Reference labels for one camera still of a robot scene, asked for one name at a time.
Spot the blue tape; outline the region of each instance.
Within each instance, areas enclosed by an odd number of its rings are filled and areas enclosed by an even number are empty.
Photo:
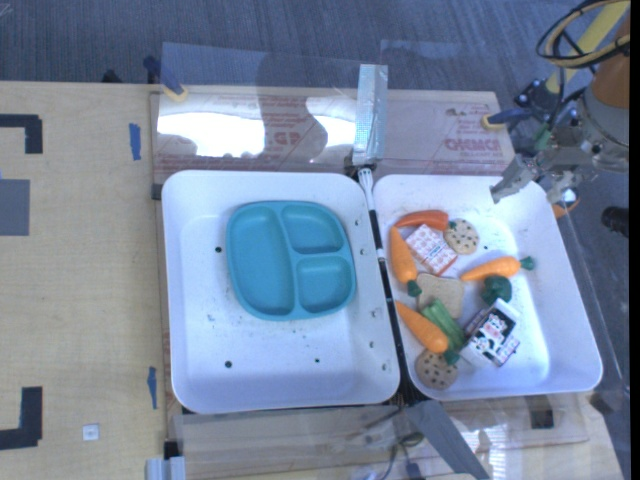
[[[156,369],[153,366],[149,366],[149,375],[147,376],[147,386],[149,386],[149,393],[151,394],[151,404],[154,409],[158,408],[158,399],[156,397]]]
[[[142,141],[140,140],[140,127],[137,124],[129,123],[129,145],[131,146],[131,155],[134,160],[140,160],[140,149]]]

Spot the gray carpet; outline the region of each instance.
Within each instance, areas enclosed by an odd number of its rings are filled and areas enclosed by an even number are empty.
[[[142,60],[172,42],[381,62],[390,88],[489,90],[509,108],[552,72],[535,44],[581,1],[0,0],[0,79],[99,82],[113,69],[145,83]],[[589,79],[581,72],[568,89]],[[522,128],[514,144],[526,148]],[[610,173],[583,184],[560,227],[600,339],[604,412],[630,476],[629,242],[600,222],[606,207],[628,208],[628,186]]]

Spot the black tape mark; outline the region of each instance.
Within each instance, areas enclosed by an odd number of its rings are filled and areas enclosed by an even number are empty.
[[[154,183],[153,185],[151,185],[151,199],[153,199],[154,201],[162,200],[162,184],[161,183]]]
[[[22,388],[18,428],[0,430],[0,450],[38,446],[42,439],[42,386]]]
[[[41,155],[42,119],[35,114],[0,114],[0,128],[24,128],[24,152]]]

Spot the green vegetable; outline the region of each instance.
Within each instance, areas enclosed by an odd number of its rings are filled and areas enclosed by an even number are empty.
[[[449,310],[440,299],[420,310],[420,313],[436,324],[449,339],[449,350],[459,352],[464,346],[465,336],[462,327],[451,317]]]
[[[447,362],[447,364],[456,364],[458,362],[458,359],[460,359],[460,354],[454,352],[453,350],[451,350],[451,348],[448,348],[447,350],[445,350],[444,354],[442,354],[442,357],[444,357],[444,360]]]
[[[491,306],[497,298],[505,302],[511,300],[511,282],[504,276],[488,276],[484,280],[484,290],[480,297],[489,306]]]

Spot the small box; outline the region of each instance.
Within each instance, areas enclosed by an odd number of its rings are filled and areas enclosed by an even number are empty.
[[[414,258],[425,267],[429,274],[441,275],[458,255],[437,233],[426,224],[421,225],[407,237],[407,245]]]
[[[502,366],[515,353],[520,340],[513,334],[519,313],[502,299],[497,299],[486,310],[472,320],[469,340],[460,351],[460,356],[477,367],[491,363]]]

